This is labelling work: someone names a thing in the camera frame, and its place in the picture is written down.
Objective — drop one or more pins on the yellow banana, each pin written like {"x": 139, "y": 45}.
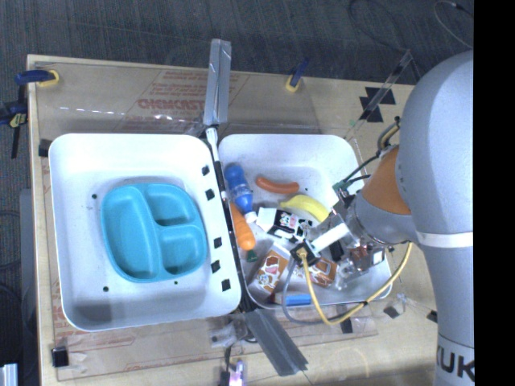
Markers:
{"x": 306, "y": 206}

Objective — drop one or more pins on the brown cardboard board, red print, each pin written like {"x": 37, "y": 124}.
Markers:
{"x": 120, "y": 95}

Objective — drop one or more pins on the blue block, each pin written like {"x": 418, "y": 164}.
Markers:
{"x": 297, "y": 300}

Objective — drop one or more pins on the blue divided plate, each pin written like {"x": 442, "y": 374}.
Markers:
{"x": 128, "y": 231}

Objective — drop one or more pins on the orange carrot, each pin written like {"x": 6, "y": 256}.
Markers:
{"x": 244, "y": 231}

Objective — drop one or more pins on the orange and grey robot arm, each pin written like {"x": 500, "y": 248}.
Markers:
{"x": 438, "y": 167}

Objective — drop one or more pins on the black and white carton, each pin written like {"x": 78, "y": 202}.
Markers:
{"x": 286, "y": 221}

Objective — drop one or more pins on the black cylinder on white bracket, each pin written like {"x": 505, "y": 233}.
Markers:
{"x": 328, "y": 237}

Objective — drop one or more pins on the orange and brown packet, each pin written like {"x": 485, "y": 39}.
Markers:
{"x": 325, "y": 272}

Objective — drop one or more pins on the white plastic tray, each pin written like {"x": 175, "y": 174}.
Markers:
{"x": 80, "y": 231}
{"x": 297, "y": 155}

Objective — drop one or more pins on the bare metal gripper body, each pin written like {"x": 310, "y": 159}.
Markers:
{"x": 363, "y": 259}

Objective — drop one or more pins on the brown and white carton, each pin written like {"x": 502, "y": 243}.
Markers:
{"x": 270, "y": 272}

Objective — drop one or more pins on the orange sausage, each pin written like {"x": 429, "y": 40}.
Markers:
{"x": 277, "y": 186}

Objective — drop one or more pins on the blue bottle with white cap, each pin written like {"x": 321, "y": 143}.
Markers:
{"x": 238, "y": 184}

